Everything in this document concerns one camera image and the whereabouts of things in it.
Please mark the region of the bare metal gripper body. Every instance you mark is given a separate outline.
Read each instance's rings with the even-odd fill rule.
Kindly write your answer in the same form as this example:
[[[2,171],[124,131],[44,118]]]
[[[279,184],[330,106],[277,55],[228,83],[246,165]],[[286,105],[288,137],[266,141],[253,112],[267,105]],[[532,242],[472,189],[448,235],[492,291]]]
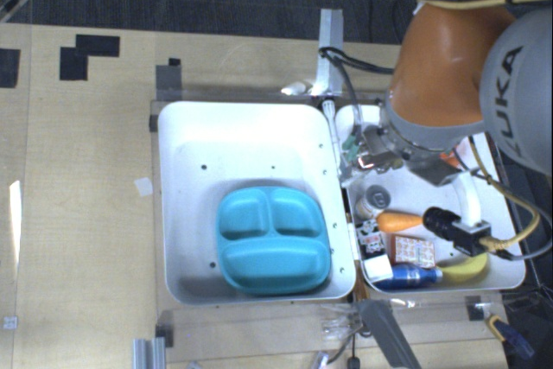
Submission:
[[[439,163],[439,152],[428,150],[401,136],[392,126],[369,125],[362,135],[360,169],[383,174],[406,167],[413,174],[430,170]]]

